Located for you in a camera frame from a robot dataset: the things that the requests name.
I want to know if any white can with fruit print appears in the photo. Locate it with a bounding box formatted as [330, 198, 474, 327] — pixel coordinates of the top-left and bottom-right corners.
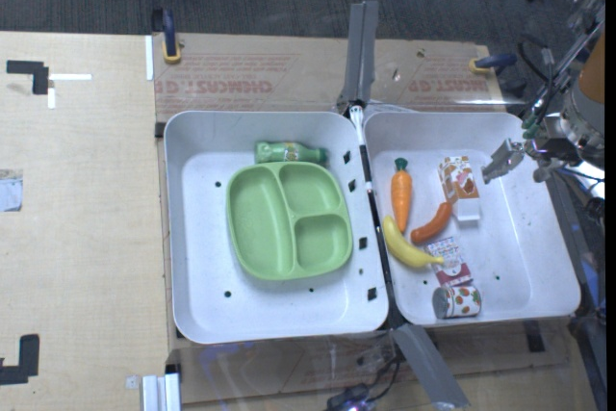
[431, 284, 483, 321]

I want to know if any orange sausage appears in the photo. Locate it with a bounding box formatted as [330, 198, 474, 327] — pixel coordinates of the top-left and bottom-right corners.
[409, 201, 454, 245]

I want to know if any orange carrot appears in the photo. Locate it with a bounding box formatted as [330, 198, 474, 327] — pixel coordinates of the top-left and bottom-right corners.
[390, 157, 414, 235]

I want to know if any yellow banana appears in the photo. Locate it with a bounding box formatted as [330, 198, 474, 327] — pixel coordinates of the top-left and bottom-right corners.
[381, 215, 446, 270]

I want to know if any thin black and white rod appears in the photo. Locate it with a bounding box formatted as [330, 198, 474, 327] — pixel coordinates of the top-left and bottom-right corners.
[347, 105, 395, 299]

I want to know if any red and white carton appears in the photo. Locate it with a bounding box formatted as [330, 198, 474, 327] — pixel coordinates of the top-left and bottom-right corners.
[423, 239, 474, 288]

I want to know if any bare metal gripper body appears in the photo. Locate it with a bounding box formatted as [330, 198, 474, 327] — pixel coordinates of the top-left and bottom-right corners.
[522, 112, 605, 170]

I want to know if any green divided plate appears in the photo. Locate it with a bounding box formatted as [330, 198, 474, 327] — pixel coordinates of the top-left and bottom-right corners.
[225, 160, 354, 282]

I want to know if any white and orange carton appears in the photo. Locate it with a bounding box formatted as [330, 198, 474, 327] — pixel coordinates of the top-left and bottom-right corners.
[437, 154, 483, 223]

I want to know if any brown cardboard board red print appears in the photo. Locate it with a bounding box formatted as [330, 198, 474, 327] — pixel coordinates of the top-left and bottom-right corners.
[152, 32, 578, 405]

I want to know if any green plastic bottle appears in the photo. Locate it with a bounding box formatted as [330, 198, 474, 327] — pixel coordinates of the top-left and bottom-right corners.
[254, 140, 330, 167]

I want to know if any white plastic tray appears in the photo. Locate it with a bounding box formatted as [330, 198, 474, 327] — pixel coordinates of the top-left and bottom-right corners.
[163, 110, 390, 346]
[362, 111, 582, 328]

